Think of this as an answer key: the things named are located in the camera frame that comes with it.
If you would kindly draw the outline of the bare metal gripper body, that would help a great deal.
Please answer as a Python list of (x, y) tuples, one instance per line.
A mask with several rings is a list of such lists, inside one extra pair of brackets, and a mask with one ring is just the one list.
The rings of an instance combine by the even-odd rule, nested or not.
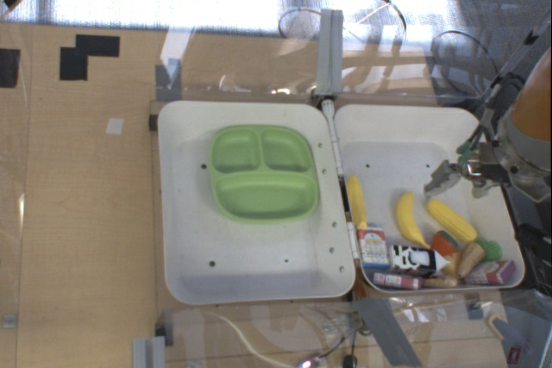
[(508, 141), (480, 143), (468, 161), (471, 181), (487, 179), (513, 187), (536, 203), (551, 197), (551, 154), (548, 142), (515, 147)]

